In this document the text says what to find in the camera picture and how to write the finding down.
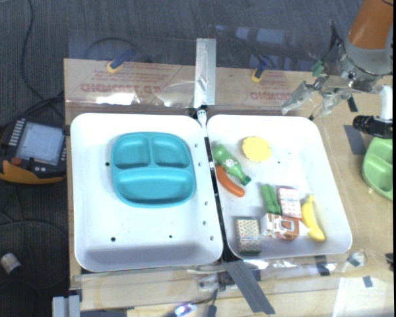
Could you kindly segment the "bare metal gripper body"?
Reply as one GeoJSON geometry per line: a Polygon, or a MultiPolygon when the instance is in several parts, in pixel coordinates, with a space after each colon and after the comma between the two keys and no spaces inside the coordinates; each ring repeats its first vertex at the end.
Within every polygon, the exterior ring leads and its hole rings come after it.
{"type": "Polygon", "coordinates": [[[313,65],[314,89],[322,95],[372,92],[382,75],[371,74],[348,59],[319,60],[313,65]]]}

